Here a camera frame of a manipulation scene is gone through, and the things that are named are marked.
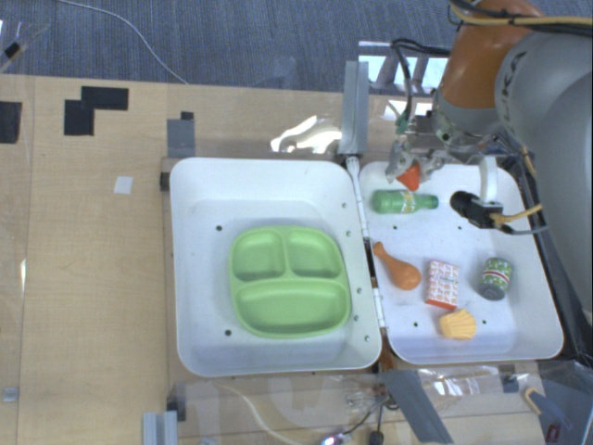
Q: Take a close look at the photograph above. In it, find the yellow shell-shaped toy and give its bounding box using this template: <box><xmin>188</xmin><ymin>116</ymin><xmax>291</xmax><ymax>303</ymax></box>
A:
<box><xmin>438</xmin><ymin>308</ymin><xmax>478</xmax><ymax>341</ymax></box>

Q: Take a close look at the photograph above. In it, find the white plastic tray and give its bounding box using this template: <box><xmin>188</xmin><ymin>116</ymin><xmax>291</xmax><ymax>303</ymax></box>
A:
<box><xmin>169</xmin><ymin>157</ymin><xmax>384</xmax><ymax>379</ymax></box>
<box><xmin>359</xmin><ymin>159</ymin><xmax>565</xmax><ymax>367</ymax></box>

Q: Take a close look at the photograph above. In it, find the orange chicken drumstick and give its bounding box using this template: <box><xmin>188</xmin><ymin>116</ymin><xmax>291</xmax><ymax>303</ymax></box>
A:
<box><xmin>372</xmin><ymin>241</ymin><xmax>423</xmax><ymax>292</ymax></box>

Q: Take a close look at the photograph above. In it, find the green plastic bottle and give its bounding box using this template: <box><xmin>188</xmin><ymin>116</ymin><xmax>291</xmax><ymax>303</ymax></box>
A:
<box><xmin>372</xmin><ymin>189</ymin><xmax>440</xmax><ymax>216</ymax></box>

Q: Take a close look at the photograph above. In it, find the thin black and white rod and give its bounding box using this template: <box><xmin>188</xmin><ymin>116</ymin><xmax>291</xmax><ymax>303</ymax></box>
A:
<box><xmin>346</xmin><ymin>155</ymin><xmax>388</xmax><ymax>329</ymax></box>

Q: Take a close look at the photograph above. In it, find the orange carrot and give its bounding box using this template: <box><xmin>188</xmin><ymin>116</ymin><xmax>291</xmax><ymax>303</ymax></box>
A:
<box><xmin>397</xmin><ymin>162</ymin><xmax>423</xmax><ymax>192</ymax></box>

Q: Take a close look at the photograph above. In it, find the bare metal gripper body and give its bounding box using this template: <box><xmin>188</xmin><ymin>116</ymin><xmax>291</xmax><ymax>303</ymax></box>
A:
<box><xmin>394</xmin><ymin>112</ymin><xmax>484</xmax><ymax>162</ymax></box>

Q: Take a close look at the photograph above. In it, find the green and white can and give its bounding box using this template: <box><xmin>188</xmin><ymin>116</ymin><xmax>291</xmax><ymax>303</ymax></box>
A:
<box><xmin>476</xmin><ymin>257</ymin><xmax>514</xmax><ymax>301</ymax></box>

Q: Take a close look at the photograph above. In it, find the orange and white carton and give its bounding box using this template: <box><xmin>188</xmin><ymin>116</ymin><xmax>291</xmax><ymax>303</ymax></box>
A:
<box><xmin>423</xmin><ymin>260</ymin><xmax>461</xmax><ymax>312</ymax></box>

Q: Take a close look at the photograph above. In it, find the black cylinder on white bracket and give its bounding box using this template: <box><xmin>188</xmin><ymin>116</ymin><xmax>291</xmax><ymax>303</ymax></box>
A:
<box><xmin>448</xmin><ymin>155</ymin><xmax>506</xmax><ymax>230</ymax></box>

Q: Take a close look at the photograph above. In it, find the green divided plate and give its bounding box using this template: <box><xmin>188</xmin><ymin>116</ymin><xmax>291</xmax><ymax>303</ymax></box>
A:
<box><xmin>228</xmin><ymin>225</ymin><xmax>352</xmax><ymax>341</ymax></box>

